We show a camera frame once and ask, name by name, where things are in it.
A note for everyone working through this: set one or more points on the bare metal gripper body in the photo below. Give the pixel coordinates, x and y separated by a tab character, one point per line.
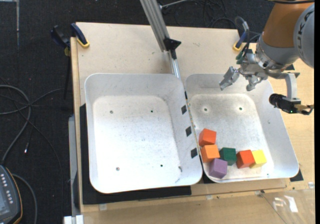
253	67

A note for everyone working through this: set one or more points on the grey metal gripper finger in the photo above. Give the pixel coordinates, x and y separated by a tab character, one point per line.
229	77
253	83

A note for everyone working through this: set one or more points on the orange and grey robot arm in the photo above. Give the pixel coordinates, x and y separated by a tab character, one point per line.
282	25

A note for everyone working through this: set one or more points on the white plastic tray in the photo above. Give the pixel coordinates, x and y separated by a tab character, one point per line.
232	122
135	137

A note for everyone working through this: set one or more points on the thin black and white rod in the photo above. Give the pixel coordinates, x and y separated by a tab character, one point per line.
176	67

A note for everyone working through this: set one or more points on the red-orange cube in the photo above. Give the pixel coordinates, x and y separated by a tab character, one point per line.
207	137
245	159

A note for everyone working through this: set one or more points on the yellow cube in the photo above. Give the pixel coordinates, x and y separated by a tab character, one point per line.
259	158

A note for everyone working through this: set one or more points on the green cube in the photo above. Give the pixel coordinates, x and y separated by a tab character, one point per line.
228	155

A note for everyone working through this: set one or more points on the orange cube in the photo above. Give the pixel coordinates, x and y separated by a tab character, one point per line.
210	153

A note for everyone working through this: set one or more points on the purple cube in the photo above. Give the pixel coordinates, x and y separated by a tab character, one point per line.
218	168

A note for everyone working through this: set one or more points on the pale wood board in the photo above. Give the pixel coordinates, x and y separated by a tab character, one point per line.
125	50

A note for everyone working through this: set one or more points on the black cylinder on white bracket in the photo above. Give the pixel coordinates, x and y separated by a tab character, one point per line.
291	85

